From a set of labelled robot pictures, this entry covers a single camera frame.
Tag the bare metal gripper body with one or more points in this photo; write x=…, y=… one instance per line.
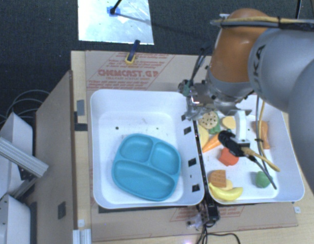
x=201, y=99

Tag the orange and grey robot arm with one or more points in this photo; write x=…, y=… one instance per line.
x=279, y=65

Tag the tan chocolate chip biscuit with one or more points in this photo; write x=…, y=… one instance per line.
x=207, y=120

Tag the green toy vegetable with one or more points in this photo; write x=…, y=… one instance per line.
x=216, y=129

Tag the yellow round toy slice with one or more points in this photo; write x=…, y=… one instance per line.
x=228, y=122

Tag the yellow toy food wedge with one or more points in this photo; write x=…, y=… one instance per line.
x=203, y=136

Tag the orange carrot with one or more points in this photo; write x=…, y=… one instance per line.
x=211, y=144

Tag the thin black and white rod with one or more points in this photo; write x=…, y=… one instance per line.
x=200, y=151

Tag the white plastic tray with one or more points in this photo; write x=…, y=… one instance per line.
x=286, y=166
x=141, y=110

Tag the orange toy pepper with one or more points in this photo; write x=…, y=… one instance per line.
x=226, y=159

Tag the orange toy food slab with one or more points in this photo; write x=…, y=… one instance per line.
x=265, y=133

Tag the brown cardboard board red print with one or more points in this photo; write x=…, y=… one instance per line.
x=126, y=71

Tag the brown toy waffle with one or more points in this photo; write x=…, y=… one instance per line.
x=218, y=178

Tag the pale yellow toy piece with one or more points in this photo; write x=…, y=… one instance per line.
x=229, y=185

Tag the blue divided plate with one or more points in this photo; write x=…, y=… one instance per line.
x=144, y=177

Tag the yellow banana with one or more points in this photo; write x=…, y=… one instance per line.
x=226, y=194

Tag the green round toy food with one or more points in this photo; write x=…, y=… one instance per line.
x=261, y=180

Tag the black cylinder on white bracket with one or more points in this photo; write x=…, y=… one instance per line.
x=232, y=142

